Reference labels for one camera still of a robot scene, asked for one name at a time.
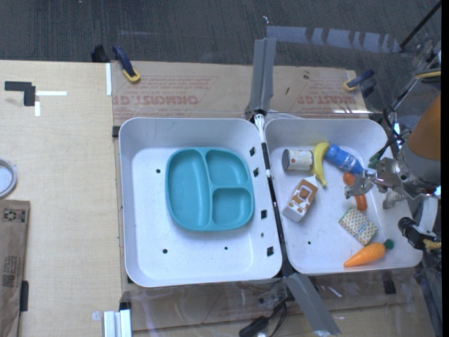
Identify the blue bottle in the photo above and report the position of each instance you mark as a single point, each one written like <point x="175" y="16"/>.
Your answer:
<point x="342" y="158"/>

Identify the orange carrot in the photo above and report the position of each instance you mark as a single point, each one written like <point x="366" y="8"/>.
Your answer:
<point x="366" y="255"/>

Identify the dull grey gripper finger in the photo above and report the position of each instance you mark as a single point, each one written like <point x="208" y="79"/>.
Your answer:
<point x="353" y="191"/>
<point x="367" y="181"/>

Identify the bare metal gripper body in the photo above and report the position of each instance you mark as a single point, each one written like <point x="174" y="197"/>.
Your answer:
<point x="389" y="174"/>

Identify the blue divided plate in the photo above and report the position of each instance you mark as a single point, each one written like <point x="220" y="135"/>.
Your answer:
<point x="186" y="188"/>

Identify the yellow banana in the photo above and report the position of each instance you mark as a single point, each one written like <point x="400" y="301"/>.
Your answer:
<point x="318" y="161"/>

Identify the white can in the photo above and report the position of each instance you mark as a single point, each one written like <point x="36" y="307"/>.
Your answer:
<point x="300" y="160"/>

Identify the brown paper envelope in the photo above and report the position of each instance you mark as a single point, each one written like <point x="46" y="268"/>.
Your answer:
<point x="10" y="265"/>

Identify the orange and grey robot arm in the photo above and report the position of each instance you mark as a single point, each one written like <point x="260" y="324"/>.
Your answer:
<point x="426" y="135"/>

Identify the brown cardboard board red print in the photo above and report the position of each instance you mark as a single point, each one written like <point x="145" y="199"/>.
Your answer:
<point x="182" y="93"/>

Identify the orange sausage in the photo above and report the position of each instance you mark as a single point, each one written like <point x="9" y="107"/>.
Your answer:
<point x="361" y="203"/>

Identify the black cylinder on white bracket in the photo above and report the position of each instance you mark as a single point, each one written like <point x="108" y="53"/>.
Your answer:
<point x="415" y="232"/>

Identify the white and orange carton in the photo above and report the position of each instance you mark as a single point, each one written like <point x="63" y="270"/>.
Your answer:
<point x="301" y="197"/>

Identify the clear tape roll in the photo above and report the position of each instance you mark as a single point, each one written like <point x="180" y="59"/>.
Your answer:
<point x="13" y="179"/>

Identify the white plastic tray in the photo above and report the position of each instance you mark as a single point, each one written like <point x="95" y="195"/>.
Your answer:
<point x="154" y="258"/>
<point x="322" y="244"/>

